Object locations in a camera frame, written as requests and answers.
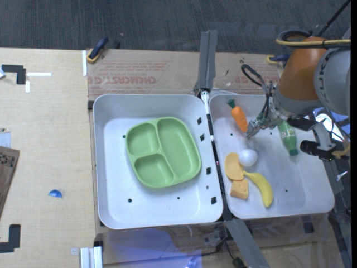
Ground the orange cheese wedge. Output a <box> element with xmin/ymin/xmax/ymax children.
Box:
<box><xmin>229</xmin><ymin>178</ymin><xmax>249</xmax><ymax>200</ymax></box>

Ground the black cylinder on white bracket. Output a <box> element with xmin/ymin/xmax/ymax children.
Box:
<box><xmin>300</xmin><ymin>118</ymin><xmax>337</xmax><ymax>162</ymax></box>

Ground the white ball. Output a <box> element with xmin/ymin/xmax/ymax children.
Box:
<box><xmin>238</xmin><ymin>149</ymin><xmax>258</xmax><ymax>168</ymax></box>

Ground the orange carrot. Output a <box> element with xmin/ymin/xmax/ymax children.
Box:
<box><xmin>226</xmin><ymin>99</ymin><xmax>249</xmax><ymax>133</ymax></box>

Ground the green plastic bottle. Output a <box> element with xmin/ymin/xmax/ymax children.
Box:
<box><xmin>277</xmin><ymin>119</ymin><xmax>300</xmax><ymax>157</ymax></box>

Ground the yellow-orange flat round chip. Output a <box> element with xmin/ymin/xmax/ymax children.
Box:
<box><xmin>224</xmin><ymin>152</ymin><xmax>247</xmax><ymax>181</ymax></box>

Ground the brown cardboard board red print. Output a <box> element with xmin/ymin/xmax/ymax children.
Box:
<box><xmin>86</xmin><ymin>48</ymin><xmax>336</xmax><ymax>265</ymax></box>

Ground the yellow banana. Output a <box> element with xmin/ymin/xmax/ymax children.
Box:
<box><xmin>243</xmin><ymin>170</ymin><xmax>274</xmax><ymax>209</ymax></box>

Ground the brown cardboard piece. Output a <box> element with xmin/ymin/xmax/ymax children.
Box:
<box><xmin>0</xmin><ymin>146</ymin><xmax>21</xmax><ymax>218</ymax></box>

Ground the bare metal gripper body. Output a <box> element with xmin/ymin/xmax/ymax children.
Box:
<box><xmin>256</xmin><ymin>104</ymin><xmax>291</xmax><ymax>129</ymax></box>

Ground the green divided plate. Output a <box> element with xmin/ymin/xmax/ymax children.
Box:
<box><xmin>124</xmin><ymin>116</ymin><xmax>202</xmax><ymax>189</ymax></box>

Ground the white plastic tray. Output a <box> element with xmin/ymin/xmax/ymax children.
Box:
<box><xmin>92</xmin><ymin>93</ymin><xmax>224</xmax><ymax>231</ymax></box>
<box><xmin>208</xmin><ymin>94</ymin><xmax>336</xmax><ymax>221</ymax></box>

